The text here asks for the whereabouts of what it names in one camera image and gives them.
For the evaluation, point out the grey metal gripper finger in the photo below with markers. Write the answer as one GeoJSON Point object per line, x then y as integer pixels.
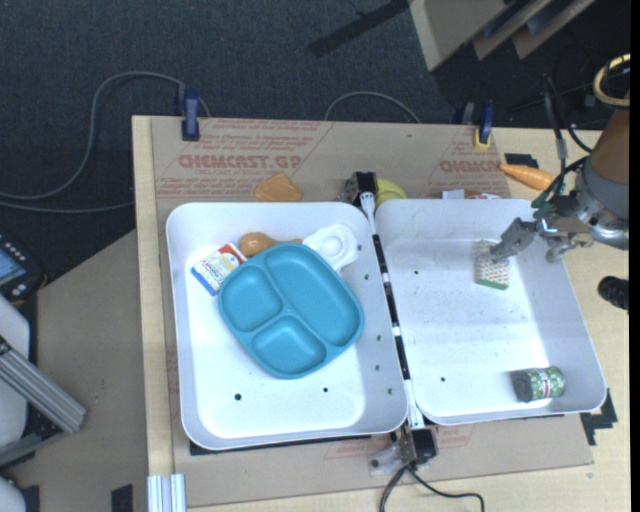
{"type": "Point", "coordinates": [515, 239]}
{"type": "Point", "coordinates": [558, 249]}

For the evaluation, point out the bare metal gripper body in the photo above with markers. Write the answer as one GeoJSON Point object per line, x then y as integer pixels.
{"type": "Point", "coordinates": [575, 220]}

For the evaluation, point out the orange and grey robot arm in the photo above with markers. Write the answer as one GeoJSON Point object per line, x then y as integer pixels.
{"type": "Point", "coordinates": [611, 150]}

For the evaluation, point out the green and white patterned packet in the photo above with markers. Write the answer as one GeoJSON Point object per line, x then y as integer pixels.
{"type": "Point", "coordinates": [492, 275]}

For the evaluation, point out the small white and red carton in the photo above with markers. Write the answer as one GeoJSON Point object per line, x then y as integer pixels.
{"type": "Point", "coordinates": [484, 196]}

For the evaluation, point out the orange carrot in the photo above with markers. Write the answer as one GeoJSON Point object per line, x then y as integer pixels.
{"type": "Point", "coordinates": [527, 175]}

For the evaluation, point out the white plastic tray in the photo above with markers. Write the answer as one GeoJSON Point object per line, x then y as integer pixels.
{"type": "Point", "coordinates": [280, 410]}
{"type": "Point", "coordinates": [465, 340]}

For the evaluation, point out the yellow banana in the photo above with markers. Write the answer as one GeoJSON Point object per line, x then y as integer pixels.
{"type": "Point", "coordinates": [391, 191]}

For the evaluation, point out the green and grey small can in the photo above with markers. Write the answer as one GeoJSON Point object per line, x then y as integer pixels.
{"type": "Point", "coordinates": [540, 384]}

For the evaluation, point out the thin black and white rod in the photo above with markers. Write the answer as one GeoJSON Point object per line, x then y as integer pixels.
{"type": "Point", "coordinates": [393, 310]}

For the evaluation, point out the white toy fried egg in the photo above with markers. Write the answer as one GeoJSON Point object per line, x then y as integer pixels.
{"type": "Point", "coordinates": [332, 246]}

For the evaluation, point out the blue divided plate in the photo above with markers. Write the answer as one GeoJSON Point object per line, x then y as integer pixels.
{"type": "Point", "coordinates": [295, 310]}

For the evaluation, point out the orange toy bread slice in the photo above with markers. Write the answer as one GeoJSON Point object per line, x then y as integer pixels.
{"type": "Point", "coordinates": [278, 189]}

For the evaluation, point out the orange toy chicken drumstick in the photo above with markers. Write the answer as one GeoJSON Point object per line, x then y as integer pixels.
{"type": "Point", "coordinates": [252, 243]}

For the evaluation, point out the brown cardboard board, red print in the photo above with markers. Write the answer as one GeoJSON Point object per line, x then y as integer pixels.
{"type": "Point", "coordinates": [230, 150]}

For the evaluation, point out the white, red and blue carton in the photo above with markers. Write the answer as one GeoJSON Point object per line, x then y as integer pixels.
{"type": "Point", "coordinates": [216, 267]}

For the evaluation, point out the black cylinder on white bracket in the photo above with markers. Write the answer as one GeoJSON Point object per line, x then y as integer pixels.
{"type": "Point", "coordinates": [614, 290]}

